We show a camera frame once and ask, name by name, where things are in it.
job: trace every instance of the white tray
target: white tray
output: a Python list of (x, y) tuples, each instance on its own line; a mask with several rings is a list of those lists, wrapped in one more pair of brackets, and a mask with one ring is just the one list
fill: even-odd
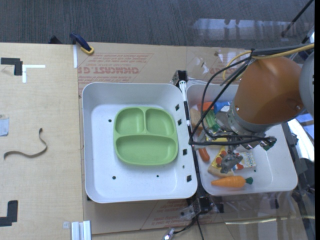
[[(139, 166), (125, 164), (117, 157), (113, 144), (115, 117), (121, 109), (132, 106), (161, 108), (172, 115), (178, 135), (178, 155), (173, 162)], [(91, 200), (118, 203), (186, 199), (196, 192), (198, 183), (188, 145), (184, 101), (177, 87), (154, 83), (91, 83), (82, 91), (82, 109), (85, 190)]]
[[(189, 108), (201, 103), (205, 84), (194, 84), (187, 89), (187, 101)], [(220, 101), (232, 101), (238, 86), (230, 85), (220, 97)], [(217, 84), (210, 84), (204, 102), (212, 101), (222, 88)], [(241, 194), (266, 193), (291, 191), (298, 184), (297, 172), (292, 161), (286, 138), (281, 125), (272, 127), (266, 132), (268, 136), (275, 136), (277, 141), (268, 151), (256, 146), (252, 149), (256, 161), (255, 170), (240, 170), (235, 175), (245, 178), (252, 177), (252, 185), (245, 184), (243, 188), (228, 188), (212, 186), (211, 181), (218, 177), (208, 173), (208, 167), (221, 146), (208, 146), (210, 162), (203, 162), (197, 152), (200, 178), (203, 188), (213, 196), (232, 196)]]

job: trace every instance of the toy carrot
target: toy carrot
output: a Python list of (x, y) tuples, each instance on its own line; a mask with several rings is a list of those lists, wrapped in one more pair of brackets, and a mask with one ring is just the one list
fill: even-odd
[[(197, 106), (198, 110), (200, 111), (200, 110), (201, 110), (201, 103), (198, 104), (198, 105), (196, 105), (196, 106)], [(211, 102), (210, 102), (210, 101), (204, 102), (204, 103), (203, 103), (202, 110), (203, 110), (203, 111), (206, 111), (206, 110), (209, 108), (209, 106), (211, 106)]]
[(244, 178), (236, 175), (213, 180), (211, 184), (219, 187), (242, 188), (246, 183), (251, 185), (253, 181), (254, 179), (252, 177)]

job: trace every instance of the green divided plate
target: green divided plate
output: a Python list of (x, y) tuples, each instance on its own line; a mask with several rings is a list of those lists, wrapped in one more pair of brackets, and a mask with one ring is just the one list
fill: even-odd
[(125, 163), (158, 166), (178, 154), (178, 135), (173, 117), (164, 109), (132, 106), (120, 110), (114, 121), (113, 144)]

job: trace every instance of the toy vegetable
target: toy vegetable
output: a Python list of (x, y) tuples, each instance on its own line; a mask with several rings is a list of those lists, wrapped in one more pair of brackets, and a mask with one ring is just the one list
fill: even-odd
[(240, 175), (235, 175), (213, 180), (211, 184), (218, 187), (242, 188), (246, 183), (251, 185), (253, 181), (252, 177), (244, 178)]
[(199, 148), (199, 155), (204, 162), (209, 162), (210, 156), (206, 150), (206, 148)]

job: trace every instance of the wire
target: wire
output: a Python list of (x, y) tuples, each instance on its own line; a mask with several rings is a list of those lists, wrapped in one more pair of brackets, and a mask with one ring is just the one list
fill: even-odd
[(271, 54), (271, 55), (260, 55), (260, 56), (252, 56), (253, 59), (270, 59), (270, 58), (276, 58), (276, 57), (283, 57), (283, 56), (287, 56), (287, 55), (291, 55), (291, 54), (295, 54), (295, 53), (299, 53), (305, 50), (309, 50), (315, 47), (315, 43), (310, 43), (307, 45), (304, 45), (300, 48), (296, 48), (296, 49), (291, 49), (288, 51), (284, 51), (284, 52), (280, 52), (280, 53), (275, 53), (275, 54)]
[[(229, 82), (225, 85), (225, 87), (220, 91), (220, 93), (218, 94), (218, 96), (214, 99), (214, 101), (212, 102), (212, 106), (217, 102), (217, 100), (220, 98), (220, 96), (225, 92), (225, 90), (228, 88), (228, 86), (238, 77), (240, 76), (247, 68), (249, 61), (245, 61), (245, 64), (243, 64), (236, 72), (235, 74), (233, 74), (233, 76), (231, 77), (231, 79), (229, 80)], [(204, 104), (204, 99), (205, 99), (205, 93), (204, 95), (202, 95), (202, 100), (201, 100), (201, 107), (200, 107), (200, 114), (203, 114), (203, 104)], [(202, 120), (202, 127), (203, 130), (205, 131), (205, 133), (210, 136), (211, 138), (214, 138), (215, 136), (213, 136), (205, 127), (204, 124), (204, 119)], [(229, 143), (227, 144), (226, 142), (224, 142), (225, 144), (221, 144), (221, 145), (230, 145), (230, 141), (228, 141)]]
[(286, 33), (288, 32), (288, 30), (293, 26), (294, 23), (296, 23), (296, 21), (300, 18), (300, 16), (305, 12), (305, 10), (311, 5), (311, 3), (314, 0), (309, 0), (309, 2), (306, 3), (306, 5), (302, 8), (301, 11), (299, 11), (299, 13), (294, 17), (294, 19), (291, 21), (291, 23), (286, 27), (286, 29), (284, 31), (282, 31), (281, 36), (284, 37), (286, 35)]
[(201, 227), (200, 227), (200, 223), (199, 223), (199, 218), (198, 218), (198, 217), (196, 218), (196, 223), (197, 223), (198, 228), (199, 228), (199, 231), (200, 231), (201, 239), (202, 239), (202, 240), (205, 240), (205, 239), (204, 239), (204, 234), (202, 233), (202, 229), (201, 229)]
[[(209, 132), (207, 130), (207, 128), (205, 127), (205, 123), (204, 120), (206, 118), (206, 115), (208, 114), (208, 112), (211, 110), (211, 108), (214, 106), (214, 104), (217, 102), (217, 100), (221, 97), (221, 95), (225, 92), (225, 90), (229, 87), (229, 85), (234, 82), (235, 80), (238, 79), (238, 77), (240, 77), (242, 75), (242, 73), (246, 70), (247, 66), (249, 65), (250, 62), (256, 60), (256, 59), (269, 59), (269, 58), (276, 58), (276, 57), (282, 57), (282, 56), (287, 56), (287, 55), (291, 55), (294, 53), (298, 53), (301, 51), (305, 51), (305, 50), (309, 50), (315, 47), (314, 43), (308, 44), (308, 45), (294, 45), (294, 46), (287, 46), (287, 47), (279, 47), (279, 48), (272, 48), (272, 49), (262, 49), (262, 50), (252, 50), (252, 51), (245, 51), (242, 52), (240, 54), (238, 54), (237, 56), (235, 56), (234, 58), (232, 58), (230, 60), (230, 62), (227, 64), (227, 66), (221, 70), (219, 70), (218, 72), (216, 72), (212, 77), (210, 77), (210, 79), (207, 81), (204, 90), (203, 90), (203, 94), (202, 94), (202, 99), (201, 99), (201, 107), (200, 107), (200, 119), (197, 122), (197, 124), (195, 125), (193, 131), (191, 132), (190, 138), (189, 138), (189, 144), (190, 145), (202, 145), (202, 146), (209, 146), (209, 145), (238, 145), (238, 144), (246, 144), (246, 143), (251, 143), (251, 142), (255, 142), (255, 141), (269, 141), (271, 138), (270, 137), (260, 137), (260, 136), (254, 136), (254, 135), (226, 135), (224, 137), (221, 136), (216, 136), (213, 135), (211, 132)], [(250, 56), (231, 64), (233, 61), (235, 61), (236, 59), (238, 59), (239, 57), (246, 55), (246, 54), (250, 54)], [(225, 79), (225, 73), (226, 70), (234, 67), (238, 64), (244, 63), (243, 65), (241, 65), (235, 72), (233, 72), (227, 79)], [(205, 96), (206, 96), (206, 92), (207, 89), (209, 87), (209, 84), (211, 83), (211, 81), (220, 73), (223, 73), (223, 78), (224, 81), (223, 83), (220, 85), (224, 85), (223, 89), (220, 91), (220, 93), (215, 97), (215, 99), (212, 101), (212, 103), (210, 104), (210, 106), (207, 108), (206, 111), (203, 111), (203, 105), (204, 105), (204, 100), (205, 100)], [(207, 136), (209, 136), (212, 139), (218, 139), (218, 138), (227, 138), (229, 139), (229, 141), (204, 141), (204, 142), (196, 142), (193, 141), (193, 137), (195, 135), (195, 132), (197, 131), (197, 129), (199, 128), (200, 124), (202, 124), (203, 126), (203, 130), (205, 131), (205, 133), (207, 134)]]
[[(207, 83), (206, 83), (206, 85), (205, 85), (205, 87), (204, 87), (204, 91), (203, 91), (203, 95), (202, 95), (202, 101), (201, 101), (201, 107), (203, 107), (203, 100), (204, 100), (204, 97), (205, 97), (205, 95), (206, 95), (207, 88), (208, 88), (209, 84), (211, 83), (211, 81), (212, 81), (218, 74), (220, 74), (221, 72), (223, 72), (223, 71), (225, 71), (225, 70), (227, 70), (227, 69), (229, 69), (229, 68), (231, 68), (231, 67), (234, 67), (235, 65), (238, 65), (238, 64), (240, 64), (240, 63), (242, 63), (242, 62), (245, 62), (245, 61), (247, 61), (247, 60), (249, 60), (249, 58), (242, 59), (242, 60), (240, 60), (240, 61), (238, 61), (238, 62), (236, 62), (236, 63), (234, 63), (234, 64), (231, 64), (231, 65), (229, 65), (229, 66), (226, 66), (225, 68), (219, 70), (218, 72), (216, 72), (215, 74), (213, 74), (213, 76), (210, 77), (210, 79), (207, 81)], [(213, 104), (214, 104), (214, 103), (212, 103), (212, 104), (208, 107), (208, 109), (204, 112), (204, 114), (201, 116), (200, 120), (199, 120), (199, 121), (197, 122), (197, 124), (195, 125), (195, 127), (194, 127), (194, 129), (193, 129), (193, 131), (192, 131), (192, 133), (191, 133), (191, 135), (190, 135), (189, 142), (192, 142), (192, 141), (193, 141), (193, 140), (192, 140), (193, 136), (195, 135), (195, 133), (196, 133), (199, 125), (202, 123), (202, 121), (203, 121), (204, 118), (206, 117), (207, 113), (208, 113), (208, 112), (210, 111), (210, 109), (213, 107)]]
[[(243, 55), (249, 54), (249, 53), (251, 53), (251, 50), (244, 51), (244, 52), (238, 54), (237, 56), (233, 57), (233, 58), (228, 62), (228, 64), (226, 65), (226, 67), (230, 66), (230, 64), (231, 64), (232, 62), (234, 62), (236, 59), (240, 58), (240, 57), (243, 56)], [(224, 71), (224, 72), (222, 73), (222, 79), (223, 79), (223, 80), (226, 79), (226, 72), (227, 72), (227, 71)]]
[(196, 215), (195, 217), (192, 218), (192, 221), (190, 222), (189, 225), (185, 226), (183, 229), (179, 230), (179, 231), (174, 231), (173, 234), (178, 234), (182, 231), (188, 230), (190, 229), (197, 221), (199, 215)]

